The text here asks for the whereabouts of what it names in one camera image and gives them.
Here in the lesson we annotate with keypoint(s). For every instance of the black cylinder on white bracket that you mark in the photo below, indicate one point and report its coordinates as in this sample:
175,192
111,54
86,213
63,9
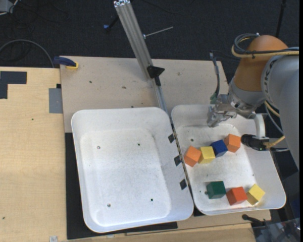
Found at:
253,141

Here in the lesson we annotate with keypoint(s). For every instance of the green cube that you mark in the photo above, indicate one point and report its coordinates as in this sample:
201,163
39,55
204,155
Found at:
216,189

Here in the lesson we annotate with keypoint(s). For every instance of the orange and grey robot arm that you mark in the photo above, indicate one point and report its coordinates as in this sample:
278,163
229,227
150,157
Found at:
280,84

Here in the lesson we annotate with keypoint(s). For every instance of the orange cube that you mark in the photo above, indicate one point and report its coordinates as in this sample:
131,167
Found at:
192,155
232,142

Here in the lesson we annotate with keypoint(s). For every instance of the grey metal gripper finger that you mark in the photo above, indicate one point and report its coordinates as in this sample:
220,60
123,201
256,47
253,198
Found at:
227,116
212,118

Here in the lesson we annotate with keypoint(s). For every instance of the yellow cube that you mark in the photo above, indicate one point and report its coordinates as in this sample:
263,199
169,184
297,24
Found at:
207,154
255,194

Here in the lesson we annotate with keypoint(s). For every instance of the white plastic tray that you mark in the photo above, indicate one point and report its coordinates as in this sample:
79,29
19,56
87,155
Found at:
126,175
224,170

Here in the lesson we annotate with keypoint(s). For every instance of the pale wood board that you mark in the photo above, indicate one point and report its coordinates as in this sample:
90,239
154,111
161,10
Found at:
111,84

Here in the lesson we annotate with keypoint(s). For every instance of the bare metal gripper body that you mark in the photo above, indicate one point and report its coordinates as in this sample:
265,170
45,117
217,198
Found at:
227,104

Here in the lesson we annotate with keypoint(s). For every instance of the red cube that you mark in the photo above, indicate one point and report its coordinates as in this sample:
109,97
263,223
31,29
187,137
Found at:
236,195

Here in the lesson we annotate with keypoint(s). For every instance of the blue cube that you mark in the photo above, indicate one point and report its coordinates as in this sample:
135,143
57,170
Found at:
219,147

